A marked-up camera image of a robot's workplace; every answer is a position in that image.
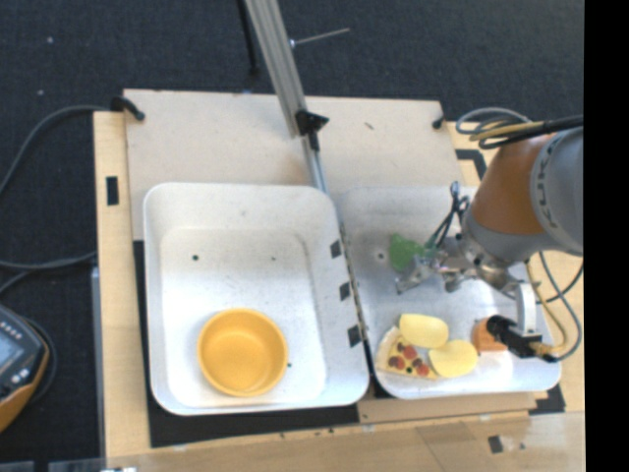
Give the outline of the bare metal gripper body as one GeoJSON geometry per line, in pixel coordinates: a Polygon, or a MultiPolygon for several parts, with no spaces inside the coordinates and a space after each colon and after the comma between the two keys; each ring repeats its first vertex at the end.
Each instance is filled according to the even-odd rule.
{"type": "Polygon", "coordinates": [[[474,241],[445,241],[435,259],[433,268],[441,276],[446,271],[461,269],[467,275],[466,281],[484,282],[501,293],[512,292],[521,283],[510,272],[512,263],[496,258],[474,241]]]}

